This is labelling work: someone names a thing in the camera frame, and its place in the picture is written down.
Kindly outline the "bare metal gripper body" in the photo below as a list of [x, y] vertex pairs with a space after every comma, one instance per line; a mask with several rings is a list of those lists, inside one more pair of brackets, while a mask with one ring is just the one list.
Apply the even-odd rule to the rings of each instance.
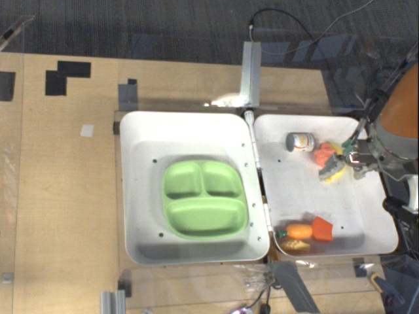
[[358, 139], [346, 156], [346, 163], [354, 167], [371, 167], [395, 181], [409, 175], [409, 161], [390, 152], [378, 139]]

